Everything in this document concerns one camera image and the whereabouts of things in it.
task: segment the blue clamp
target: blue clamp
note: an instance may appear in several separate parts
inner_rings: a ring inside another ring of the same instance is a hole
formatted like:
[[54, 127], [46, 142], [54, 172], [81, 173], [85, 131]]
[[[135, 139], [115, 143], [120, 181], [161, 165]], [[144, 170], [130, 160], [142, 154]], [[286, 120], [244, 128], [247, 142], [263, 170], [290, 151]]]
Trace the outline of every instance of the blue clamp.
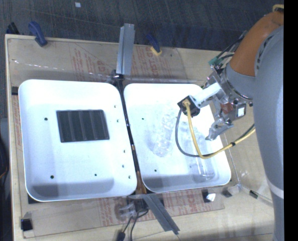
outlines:
[[44, 37], [42, 29], [40, 28], [37, 22], [31, 21], [28, 24], [29, 30], [32, 32], [34, 36], [36, 36], [35, 41], [42, 47], [47, 45], [47, 41]]
[[146, 38], [149, 40], [150, 44], [152, 45], [151, 51], [155, 55], [160, 55], [162, 53], [162, 50], [160, 49], [158, 41], [153, 37], [151, 34], [147, 34]]

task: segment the yellow cable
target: yellow cable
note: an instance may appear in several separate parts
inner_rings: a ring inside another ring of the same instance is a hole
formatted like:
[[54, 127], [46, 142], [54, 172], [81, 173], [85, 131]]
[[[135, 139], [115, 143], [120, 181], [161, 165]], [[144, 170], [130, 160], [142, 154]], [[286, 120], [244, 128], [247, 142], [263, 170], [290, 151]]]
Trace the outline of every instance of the yellow cable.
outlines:
[[273, 6], [273, 12], [274, 12], [277, 8], [284, 9], [284, 5], [274, 5], [274, 6]]
[[231, 142], [230, 144], [226, 145], [225, 147], [219, 149], [218, 151], [216, 152], [213, 152], [211, 154], [206, 154], [206, 155], [202, 155], [201, 152], [200, 152], [200, 149], [199, 149], [199, 146], [198, 146], [198, 143], [197, 143], [197, 140], [195, 138], [195, 134], [194, 134], [194, 131], [193, 131], [193, 126], [192, 126], [192, 121], [191, 121], [191, 110], [190, 110], [190, 102], [189, 100], [184, 100], [182, 102], [182, 104], [185, 106], [185, 109], [186, 109], [186, 112], [187, 112], [187, 117], [188, 117], [188, 124], [189, 124], [189, 128], [190, 128], [190, 132], [191, 132], [191, 136], [192, 136], [192, 140], [193, 140], [193, 144], [194, 144], [194, 147], [199, 155], [200, 158], [202, 159], [209, 159], [213, 156], [215, 156], [216, 154], [228, 149], [228, 148], [231, 148], [233, 147], [234, 145], [242, 142], [243, 140], [245, 140], [246, 138], [248, 138], [250, 135], [252, 135], [254, 132], [255, 132], [255, 127], [253, 127], [248, 133], [246, 133], [244, 136], [242, 136], [241, 138], [237, 139], [235, 142]]

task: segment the metal bar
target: metal bar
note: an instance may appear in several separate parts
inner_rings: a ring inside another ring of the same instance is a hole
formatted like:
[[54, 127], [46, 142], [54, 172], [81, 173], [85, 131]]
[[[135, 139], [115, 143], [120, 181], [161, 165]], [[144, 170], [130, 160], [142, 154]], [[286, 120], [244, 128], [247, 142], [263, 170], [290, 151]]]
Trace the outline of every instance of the metal bar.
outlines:
[[131, 75], [134, 36], [134, 25], [124, 23], [120, 30], [117, 74]]
[[180, 231], [180, 229], [175, 224], [167, 210], [164, 208], [163, 204], [156, 196], [156, 194], [142, 195], [142, 198], [152, 210], [154, 216], [156, 217], [164, 231], [172, 230], [173, 233], [178, 235], [178, 231]]

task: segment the gray robot arm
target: gray robot arm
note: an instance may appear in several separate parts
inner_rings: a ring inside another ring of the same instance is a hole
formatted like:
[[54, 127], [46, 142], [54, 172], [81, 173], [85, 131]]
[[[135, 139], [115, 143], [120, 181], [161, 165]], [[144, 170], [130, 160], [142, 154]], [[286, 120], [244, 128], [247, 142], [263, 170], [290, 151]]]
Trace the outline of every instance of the gray robot arm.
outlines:
[[200, 94], [187, 96], [178, 103], [186, 114], [183, 101], [189, 101], [191, 115], [213, 103], [215, 122], [207, 140], [214, 140], [233, 121], [253, 106], [255, 128], [267, 183], [274, 206], [273, 240], [284, 240], [283, 182], [283, 6], [260, 19], [229, 51], [234, 51], [224, 68], [223, 57], [212, 60], [213, 72]]

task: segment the black grate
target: black grate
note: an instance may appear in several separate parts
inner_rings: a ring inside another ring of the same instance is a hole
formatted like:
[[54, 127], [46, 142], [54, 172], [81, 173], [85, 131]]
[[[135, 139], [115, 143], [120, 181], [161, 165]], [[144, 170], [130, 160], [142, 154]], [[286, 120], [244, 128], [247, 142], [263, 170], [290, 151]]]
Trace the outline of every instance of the black grate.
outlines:
[[110, 139], [103, 110], [63, 110], [56, 113], [62, 143]]

